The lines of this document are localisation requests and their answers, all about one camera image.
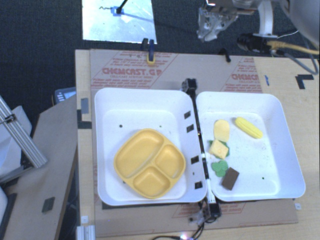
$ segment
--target yellow divided plate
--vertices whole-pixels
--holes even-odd
[[[147,128],[126,141],[115,154],[113,166],[132,189],[146,198],[156,199],[180,179],[186,160],[164,135]]]

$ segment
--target yellow cable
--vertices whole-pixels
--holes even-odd
[[[306,54],[319,55],[319,51],[318,50],[307,49],[307,48],[304,48],[302,46],[291,44],[291,43],[287,43],[287,42],[268,41],[266,44],[268,46],[271,46],[270,50],[277,50],[279,48],[288,48],[288,49],[300,51],[300,52],[303,52],[303,53],[306,53]]]

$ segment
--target black and yellow clamp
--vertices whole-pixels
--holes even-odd
[[[148,40],[148,38],[144,38],[141,43],[140,47],[141,51],[148,51],[146,55],[146,62],[148,65],[152,66],[156,62],[156,55],[155,55],[155,41],[153,39]]]

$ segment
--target dark floor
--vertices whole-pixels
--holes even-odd
[[[238,48],[237,37],[259,30],[259,15],[242,16],[217,40],[198,40],[198,8],[203,0],[151,0],[156,50],[170,53],[256,56]],[[274,33],[296,29],[279,7],[274,11]],[[284,41],[303,45],[300,35]],[[22,105],[33,126],[52,106],[55,90],[75,86],[76,49],[139,50],[139,44],[82,39],[82,0],[0,0],[0,95],[13,109]],[[73,187],[69,201],[76,202]],[[68,204],[61,240],[74,239],[74,203]]]

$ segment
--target yellow corn cob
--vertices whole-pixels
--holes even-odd
[[[237,117],[235,119],[235,125],[238,126],[242,131],[249,134],[250,136],[261,139],[263,133],[257,127],[255,127],[251,122],[247,121],[243,117]]]

